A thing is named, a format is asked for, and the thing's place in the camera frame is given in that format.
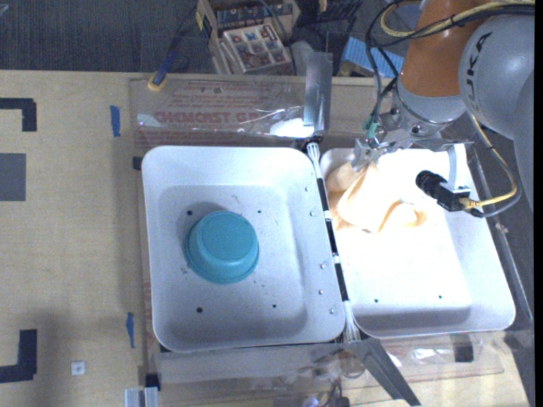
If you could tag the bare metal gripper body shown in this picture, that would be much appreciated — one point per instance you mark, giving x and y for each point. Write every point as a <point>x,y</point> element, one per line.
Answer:
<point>401,133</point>

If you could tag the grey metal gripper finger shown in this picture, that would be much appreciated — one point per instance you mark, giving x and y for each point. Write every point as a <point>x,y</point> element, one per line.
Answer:
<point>359,159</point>

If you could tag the pale orange cloth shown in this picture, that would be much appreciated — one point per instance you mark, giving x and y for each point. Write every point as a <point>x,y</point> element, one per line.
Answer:
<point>373,206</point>

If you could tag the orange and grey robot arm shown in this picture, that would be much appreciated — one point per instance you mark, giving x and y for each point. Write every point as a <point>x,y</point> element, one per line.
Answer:
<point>496,70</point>

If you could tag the white plastic tray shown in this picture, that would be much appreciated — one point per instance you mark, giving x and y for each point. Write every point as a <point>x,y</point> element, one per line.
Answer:
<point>415,278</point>
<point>237,248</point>

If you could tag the teal bowl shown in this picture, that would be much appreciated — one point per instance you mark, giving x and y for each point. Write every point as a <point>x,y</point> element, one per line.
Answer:
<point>222,247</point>

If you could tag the black cylinder on white bracket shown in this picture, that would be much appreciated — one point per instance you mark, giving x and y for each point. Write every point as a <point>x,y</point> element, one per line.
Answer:
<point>441,190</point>

